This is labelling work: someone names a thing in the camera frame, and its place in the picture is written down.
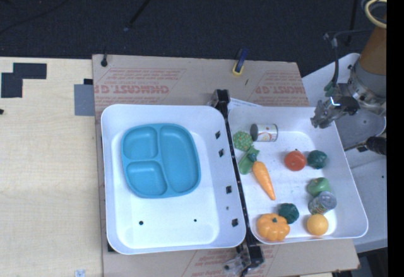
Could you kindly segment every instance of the silver can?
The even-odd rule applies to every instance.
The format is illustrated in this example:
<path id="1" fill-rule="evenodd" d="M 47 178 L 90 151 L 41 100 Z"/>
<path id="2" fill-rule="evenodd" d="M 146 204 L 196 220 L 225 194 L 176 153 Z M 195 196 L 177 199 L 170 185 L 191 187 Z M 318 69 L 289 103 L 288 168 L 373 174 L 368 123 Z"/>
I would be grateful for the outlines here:
<path id="1" fill-rule="evenodd" d="M 278 139 L 278 127 L 276 124 L 253 124 L 250 128 L 253 141 L 276 141 Z"/>
<path id="2" fill-rule="evenodd" d="M 331 192 L 321 192 L 309 202 L 309 211 L 311 214 L 324 214 L 331 211 L 336 206 L 336 198 Z"/>

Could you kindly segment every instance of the green pepper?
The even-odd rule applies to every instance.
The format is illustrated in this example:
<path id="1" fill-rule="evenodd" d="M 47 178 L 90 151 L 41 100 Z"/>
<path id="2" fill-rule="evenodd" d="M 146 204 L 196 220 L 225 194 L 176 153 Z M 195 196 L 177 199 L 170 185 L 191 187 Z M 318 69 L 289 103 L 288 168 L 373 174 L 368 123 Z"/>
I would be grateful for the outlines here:
<path id="1" fill-rule="evenodd" d="M 300 215 L 296 205 L 292 203 L 282 203 L 279 207 L 278 214 L 283 216 L 288 224 L 296 221 Z"/>
<path id="2" fill-rule="evenodd" d="M 307 156 L 307 164 L 315 169 L 323 168 L 326 165 L 327 155 L 320 150 L 313 150 Z"/>
<path id="3" fill-rule="evenodd" d="M 318 177 L 317 179 L 312 179 L 307 186 L 307 190 L 311 195 L 316 197 L 321 192 L 330 192 L 330 183 L 325 177 Z"/>

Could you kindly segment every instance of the blue plate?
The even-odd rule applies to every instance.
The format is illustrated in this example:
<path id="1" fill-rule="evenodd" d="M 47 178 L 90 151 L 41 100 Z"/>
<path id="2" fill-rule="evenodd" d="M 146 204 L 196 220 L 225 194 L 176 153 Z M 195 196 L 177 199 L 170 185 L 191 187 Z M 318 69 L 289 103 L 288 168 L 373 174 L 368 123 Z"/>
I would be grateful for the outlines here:
<path id="1" fill-rule="evenodd" d="M 125 132 L 121 157 L 126 182 L 140 197 L 181 196 L 201 181 L 194 139 L 177 124 L 147 124 Z"/>

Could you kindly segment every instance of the robotic claw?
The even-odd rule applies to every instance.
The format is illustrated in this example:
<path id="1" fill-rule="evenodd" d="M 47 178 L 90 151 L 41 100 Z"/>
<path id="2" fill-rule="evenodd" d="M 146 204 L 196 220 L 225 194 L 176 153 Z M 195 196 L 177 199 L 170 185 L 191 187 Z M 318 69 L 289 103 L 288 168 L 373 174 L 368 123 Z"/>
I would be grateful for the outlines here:
<path id="1" fill-rule="evenodd" d="M 379 126 L 381 122 L 382 125 L 386 122 L 387 16 L 375 19 L 369 12 L 371 4 L 379 2 L 380 0 L 370 0 L 365 5 L 366 15 L 377 27 L 371 33 L 361 55 L 350 68 L 347 83 L 336 82 L 338 78 L 338 54 L 336 53 L 334 77 L 324 88 L 328 99 L 318 101 L 311 123 L 314 127 L 322 129 L 335 121 L 340 136 L 348 137 L 345 144 L 342 139 L 345 150 L 362 145 L 385 155 L 386 138 L 368 136 L 369 138 L 365 141 L 354 140 L 355 136 L 358 136 L 355 130 L 358 131 L 363 123 L 369 123 L 369 119 L 376 120 Z M 336 35 L 330 40 L 335 51 L 338 45 Z M 346 115 L 351 116 L 350 119 L 345 119 Z"/>

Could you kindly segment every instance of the yellow cable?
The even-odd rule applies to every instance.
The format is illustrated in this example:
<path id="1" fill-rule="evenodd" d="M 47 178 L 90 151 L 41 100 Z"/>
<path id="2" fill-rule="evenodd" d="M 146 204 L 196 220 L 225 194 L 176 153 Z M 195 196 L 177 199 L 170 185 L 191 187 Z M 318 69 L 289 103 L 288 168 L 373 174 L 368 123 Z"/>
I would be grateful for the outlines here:
<path id="1" fill-rule="evenodd" d="M 375 17 L 373 17 L 371 12 L 369 11 L 369 6 L 375 2 L 382 2 L 387 4 L 387 0 L 369 0 L 365 5 L 365 15 L 371 21 L 371 23 L 375 24 L 380 28 L 387 29 L 387 24 L 375 19 Z"/>

